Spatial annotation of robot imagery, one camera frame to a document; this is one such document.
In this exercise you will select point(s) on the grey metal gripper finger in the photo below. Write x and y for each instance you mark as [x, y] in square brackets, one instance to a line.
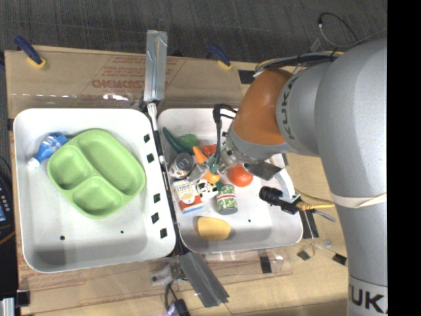
[196, 173]

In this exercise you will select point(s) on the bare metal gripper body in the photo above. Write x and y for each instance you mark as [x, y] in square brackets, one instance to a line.
[232, 159]

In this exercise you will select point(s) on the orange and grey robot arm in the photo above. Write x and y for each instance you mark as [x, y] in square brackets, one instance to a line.
[348, 117]

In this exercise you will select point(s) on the silver can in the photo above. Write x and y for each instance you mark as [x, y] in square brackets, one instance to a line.
[181, 166]

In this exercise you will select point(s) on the small yellow toy fruit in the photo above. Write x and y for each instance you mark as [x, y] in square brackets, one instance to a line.
[213, 177]

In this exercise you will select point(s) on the orange toy carrot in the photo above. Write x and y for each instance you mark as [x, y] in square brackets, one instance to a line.
[199, 155]

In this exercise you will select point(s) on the black and white cow toy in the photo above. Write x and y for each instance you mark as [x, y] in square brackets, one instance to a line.
[206, 189]

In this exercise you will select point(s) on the orange toy fruit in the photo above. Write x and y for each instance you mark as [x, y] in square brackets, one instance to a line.
[241, 176]

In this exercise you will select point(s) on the white and red carton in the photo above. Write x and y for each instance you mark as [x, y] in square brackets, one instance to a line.
[187, 196]

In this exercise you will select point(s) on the red toy tomato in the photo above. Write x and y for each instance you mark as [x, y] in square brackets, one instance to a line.
[208, 149]

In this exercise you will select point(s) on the green toy broccoli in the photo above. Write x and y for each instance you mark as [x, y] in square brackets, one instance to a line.
[189, 141]

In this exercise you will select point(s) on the dark green toy pepper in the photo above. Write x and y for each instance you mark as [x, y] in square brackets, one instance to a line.
[172, 142]

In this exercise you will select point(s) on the green and white can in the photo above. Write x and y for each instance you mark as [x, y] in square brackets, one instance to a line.
[227, 200]

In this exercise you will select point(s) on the yellow toy potato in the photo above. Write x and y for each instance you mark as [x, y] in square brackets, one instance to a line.
[213, 228]

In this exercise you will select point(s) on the white plastic tray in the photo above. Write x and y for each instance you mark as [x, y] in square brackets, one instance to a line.
[98, 242]
[263, 229]

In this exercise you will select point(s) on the green divided plate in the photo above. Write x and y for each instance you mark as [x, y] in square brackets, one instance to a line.
[98, 173]

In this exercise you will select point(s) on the brown cardboard board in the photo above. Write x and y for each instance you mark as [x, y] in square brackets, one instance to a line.
[98, 74]

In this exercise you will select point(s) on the blue and white packet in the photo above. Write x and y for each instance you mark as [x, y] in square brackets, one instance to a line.
[47, 148]

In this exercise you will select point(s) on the black cylinder on white bracket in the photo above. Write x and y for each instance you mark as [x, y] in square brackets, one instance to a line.
[271, 195]

